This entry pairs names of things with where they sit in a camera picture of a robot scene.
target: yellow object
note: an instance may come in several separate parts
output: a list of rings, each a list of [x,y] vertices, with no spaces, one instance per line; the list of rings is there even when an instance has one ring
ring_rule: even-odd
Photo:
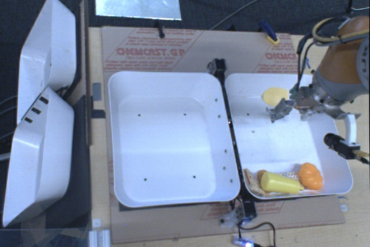
[[[265,90],[262,95],[263,101],[270,106],[276,106],[283,98],[287,100],[289,92],[282,87],[271,87]]]
[[[319,190],[323,187],[323,177],[315,165],[304,163],[299,171],[302,184],[308,189]]]
[[[264,172],[262,175],[261,188],[265,191],[291,194],[298,194],[300,190],[305,189],[299,181],[271,172]]]
[[[266,39],[270,41],[274,46],[276,46],[280,42],[279,38],[275,41],[270,36],[266,36]]]

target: yellow cylinder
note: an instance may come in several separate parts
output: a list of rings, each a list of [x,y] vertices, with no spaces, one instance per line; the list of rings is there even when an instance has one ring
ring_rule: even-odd
[[[299,181],[271,172],[262,175],[261,188],[265,191],[291,194],[298,194],[300,190],[305,189]]]

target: wooden table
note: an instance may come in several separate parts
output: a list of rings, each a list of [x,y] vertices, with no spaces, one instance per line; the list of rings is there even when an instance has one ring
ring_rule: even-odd
[[[90,28],[90,69],[91,82],[102,82],[102,34],[100,28]],[[292,36],[294,47],[301,36]],[[309,52],[310,65],[313,69],[319,65],[326,49],[312,47]],[[95,109],[105,109],[104,98],[94,102]],[[347,112],[361,112],[357,120],[357,142],[361,150],[369,152],[369,96],[358,97],[353,104],[343,107]],[[344,122],[338,121],[340,135],[345,134]],[[110,228],[108,158],[106,152],[105,119],[92,121],[92,146],[90,147],[91,186],[92,186],[92,219],[101,219],[102,229]],[[276,244],[282,246],[368,246],[370,230],[370,181],[369,166],[359,161],[349,161],[353,175],[353,188],[341,199],[345,204],[346,223],[331,226],[289,228],[277,230]],[[272,245],[271,231],[254,231],[244,234],[262,246]],[[234,246],[231,235],[213,235],[207,237],[168,239],[162,241],[137,242],[113,245],[115,247],[181,247],[181,246]]]

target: cardboard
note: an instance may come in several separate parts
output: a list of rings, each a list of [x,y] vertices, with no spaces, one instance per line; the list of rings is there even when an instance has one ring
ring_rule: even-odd
[[[226,74],[296,73],[297,57],[288,34],[271,44],[264,33],[102,28],[103,74],[112,241],[116,243],[235,233],[220,227],[231,211],[226,203],[132,209],[120,206],[113,189],[113,160],[108,98],[109,78],[118,71],[206,72],[214,58],[225,58]],[[344,223],[336,196],[256,203],[257,217],[246,227],[271,222],[276,228]]]

